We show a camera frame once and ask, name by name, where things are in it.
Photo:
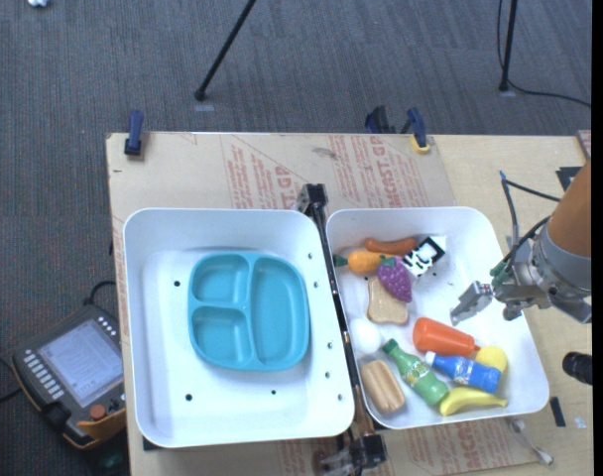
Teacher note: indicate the purple toy grapes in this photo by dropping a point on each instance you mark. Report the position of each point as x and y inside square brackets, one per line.
[397, 280]

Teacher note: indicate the yellow toy lemon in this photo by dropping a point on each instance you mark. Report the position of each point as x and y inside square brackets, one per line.
[494, 356]

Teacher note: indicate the tan toy hot dog bun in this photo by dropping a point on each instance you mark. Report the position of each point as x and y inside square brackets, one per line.
[382, 387]

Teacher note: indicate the orange toy bottle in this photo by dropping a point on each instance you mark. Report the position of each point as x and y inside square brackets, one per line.
[438, 337]

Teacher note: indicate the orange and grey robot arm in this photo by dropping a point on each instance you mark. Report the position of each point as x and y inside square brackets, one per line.
[571, 216]

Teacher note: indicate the black tripod leg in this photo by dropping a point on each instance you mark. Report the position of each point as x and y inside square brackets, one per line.
[510, 33]
[232, 35]

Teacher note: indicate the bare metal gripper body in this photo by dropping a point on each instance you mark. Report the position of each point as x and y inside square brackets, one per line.
[534, 293]

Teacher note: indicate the white toy egg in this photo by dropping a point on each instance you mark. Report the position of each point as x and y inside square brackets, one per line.
[365, 336]

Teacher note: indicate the orange toy sausage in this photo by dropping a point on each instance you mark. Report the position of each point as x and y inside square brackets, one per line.
[391, 246]

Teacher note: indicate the tan toy bread slice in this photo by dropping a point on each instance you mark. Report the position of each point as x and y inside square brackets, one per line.
[383, 310]

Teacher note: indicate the black and white carton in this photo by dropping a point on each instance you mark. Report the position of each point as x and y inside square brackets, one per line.
[423, 258]

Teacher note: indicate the blue divided plate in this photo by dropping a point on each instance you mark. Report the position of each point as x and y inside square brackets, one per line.
[277, 310]

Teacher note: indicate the orange toy carrot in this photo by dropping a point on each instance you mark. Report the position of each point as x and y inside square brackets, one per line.
[363, 262]

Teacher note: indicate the white plastic tray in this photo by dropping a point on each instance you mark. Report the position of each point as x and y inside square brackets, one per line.
[162, 365]
[510, 365]

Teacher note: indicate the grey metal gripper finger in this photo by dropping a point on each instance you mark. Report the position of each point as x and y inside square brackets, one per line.
[513, 310]
[472, 301]

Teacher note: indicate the yellow banana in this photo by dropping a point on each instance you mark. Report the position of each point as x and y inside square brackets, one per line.
[467, 400]

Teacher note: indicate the blue toy bottle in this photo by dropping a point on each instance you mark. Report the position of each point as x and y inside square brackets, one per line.
[472, 372]

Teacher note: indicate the green toy bottle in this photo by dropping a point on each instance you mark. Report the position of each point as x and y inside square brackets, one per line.
[420, 377]

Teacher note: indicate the brown cardboard board red print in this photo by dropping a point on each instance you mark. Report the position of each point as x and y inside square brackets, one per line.
[192, 176]

